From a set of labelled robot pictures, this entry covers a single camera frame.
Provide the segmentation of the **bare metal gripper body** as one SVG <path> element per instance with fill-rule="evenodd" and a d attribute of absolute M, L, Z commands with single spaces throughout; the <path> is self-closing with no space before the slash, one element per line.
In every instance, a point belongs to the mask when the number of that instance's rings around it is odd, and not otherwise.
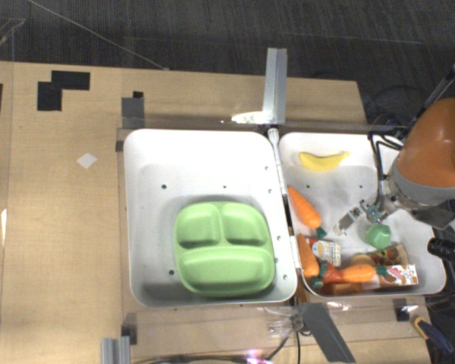
<path fill-rule="evenodd" d="M 379 218 L 386 218 L 398 210 L 411 212 L 414 209 L 413 202 L 407 199 L 401 193 L 386 193 L 383 190 L 378 191 L 377 208 Z"/>

